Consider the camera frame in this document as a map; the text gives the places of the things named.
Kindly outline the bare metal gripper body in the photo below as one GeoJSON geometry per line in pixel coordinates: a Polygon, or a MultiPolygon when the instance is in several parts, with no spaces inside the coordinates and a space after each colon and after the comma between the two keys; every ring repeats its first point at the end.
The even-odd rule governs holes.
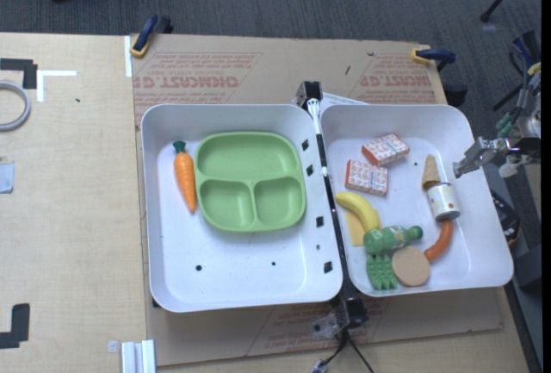
{"type": "Polygon", "coordinates": [[[519,116],[508,135],[513,152],[528,159],[540,159],[541,154],[541,111],[533,109],[528,116],[519,116]]]}

